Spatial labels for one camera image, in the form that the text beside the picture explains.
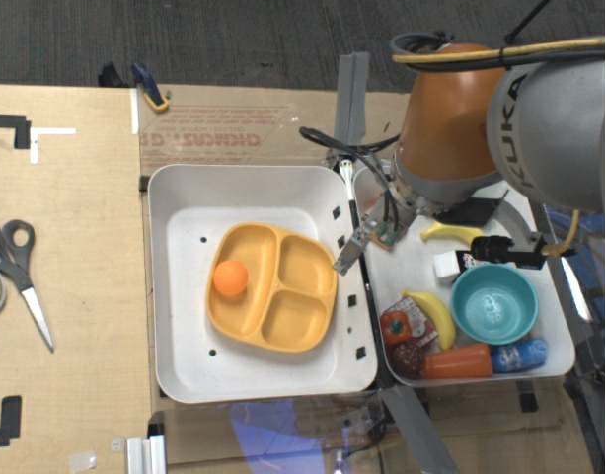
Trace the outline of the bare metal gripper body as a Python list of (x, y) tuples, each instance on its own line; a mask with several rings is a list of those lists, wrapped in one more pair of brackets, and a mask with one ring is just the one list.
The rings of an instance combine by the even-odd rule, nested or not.
[(391, 186), (364, 210), (362, 221), (375, 244), (392, 250), (419, 216), (433, 217), (452, 208), (452, 203), (430, 200), (411, 188), (398, 190)]

